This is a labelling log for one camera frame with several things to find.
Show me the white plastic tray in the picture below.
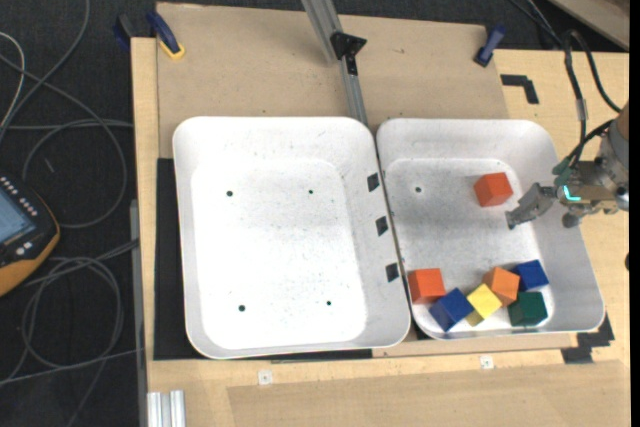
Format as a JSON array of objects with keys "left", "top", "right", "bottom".
[
  {"left": 374, "top": 116, "right": 607, "bottom": 342},
  {"left": 171, "top": 115, "right": 413, "bottom": 361}
]

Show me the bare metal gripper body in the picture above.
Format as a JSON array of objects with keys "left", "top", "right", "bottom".
[{"left": 553, "top": 155, "right": 631, "bottom": 217}]

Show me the green cube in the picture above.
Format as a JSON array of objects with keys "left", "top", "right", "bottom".
[{"left": 506, "top": 290, "right": 550, "bottom": 328}]

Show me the yellow cube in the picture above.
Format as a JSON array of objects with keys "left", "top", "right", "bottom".
[{"left": 464, "top": 282, "right": 504, "bottom": 328}]

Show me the orange cube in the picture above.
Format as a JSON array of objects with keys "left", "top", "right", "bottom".
[
  {"left": 481, "top": 265, "right": 522, "bottom": 308},
  {"left": 472, "top": 171, "right": 515, "bottom": 209},
  {"left": 406, "top": 267, "right": 447, "bottom": 306}
]

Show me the blue cube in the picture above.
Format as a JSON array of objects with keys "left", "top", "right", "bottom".
[
  {"left": 427, "top": 286, "right": 476, "bottom": 333},
  {"left": 511, "top": 258, "right": 551, "bottom": 293}
]

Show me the brown cardboard board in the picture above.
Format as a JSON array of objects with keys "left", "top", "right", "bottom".
[{"left": 154, "top": 1, "right": 579, "bottom": 360}]

